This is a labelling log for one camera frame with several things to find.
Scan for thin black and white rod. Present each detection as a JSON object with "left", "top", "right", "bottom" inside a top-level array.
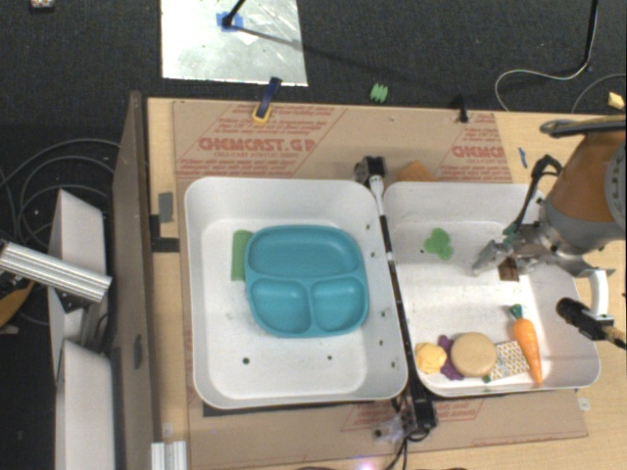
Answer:
[{"left": 370, "top": 175, "right": 428, "bottom": 410}]

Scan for brown cardboard board red print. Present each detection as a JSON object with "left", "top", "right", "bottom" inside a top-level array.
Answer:
[{"left": 170, "top": 99, "right": 590, "bottom": 448}]

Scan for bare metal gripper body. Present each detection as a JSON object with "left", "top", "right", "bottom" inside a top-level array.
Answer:
[{"left": 503, "top": 224, "right": 591, "bottom": 276}]

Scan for purple grapes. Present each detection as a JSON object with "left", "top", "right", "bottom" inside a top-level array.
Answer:
[{"left": 436, "top": 334, "right": 465, "bottom": 382}]

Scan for blue divided plate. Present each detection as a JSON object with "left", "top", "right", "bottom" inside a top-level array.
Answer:
[{"left": 243, "top": 223, "right": 370, "bottom": 340}]

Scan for orange flat slice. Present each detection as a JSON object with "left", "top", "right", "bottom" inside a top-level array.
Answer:
[{"left": 396, "top": 160, "right": 436, "bottom": 183}]

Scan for orange carrot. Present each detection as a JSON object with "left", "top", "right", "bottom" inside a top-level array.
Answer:
[{"left": 507, "top": 303, "right": 545, "bottom": 388}]

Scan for green broccoli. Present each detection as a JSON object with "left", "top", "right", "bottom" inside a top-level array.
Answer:
[{"left": 421, "top": 227, "right": 455, "bottom": 262}]

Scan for white patterned packet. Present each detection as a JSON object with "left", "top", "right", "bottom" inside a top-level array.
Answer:
[{"left": 488, "top": 340, "right": 534, "bottom": 382}]

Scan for white plastic tray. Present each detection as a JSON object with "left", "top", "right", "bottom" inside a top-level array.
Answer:
[
  {"left": 381, "top": 179, "right": 603, "bottom": 399},
  {"left": 183, "top": 175, "right": 410, "bottom": 410}
]

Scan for black block with thin wires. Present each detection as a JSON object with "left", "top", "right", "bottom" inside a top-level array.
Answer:
[
  {"left": 391, "top": 393, "right": 438, "bottom": 441},
  {"left": 354, "top": 155, "right": 389, "bottom": 184}
]

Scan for green rectangular block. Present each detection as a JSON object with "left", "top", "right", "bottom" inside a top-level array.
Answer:
[{"left": 230, "top": 229, "right": 255, "bottom": 284}]

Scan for yellow toy food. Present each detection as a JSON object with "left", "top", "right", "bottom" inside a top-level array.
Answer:
[{"left": 414, "top": 342, "right": 449, "bottom": 376}]

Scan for black cylinder on white bracket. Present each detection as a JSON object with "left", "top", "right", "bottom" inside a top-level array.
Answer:
[{"left": 555, "top": 267, "right": 619, "bottom": 345}]

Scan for tan round biscuit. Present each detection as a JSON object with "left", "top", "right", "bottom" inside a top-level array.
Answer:
[{"left": 450, "top": 331, "right": 499, "bottom": 379}]

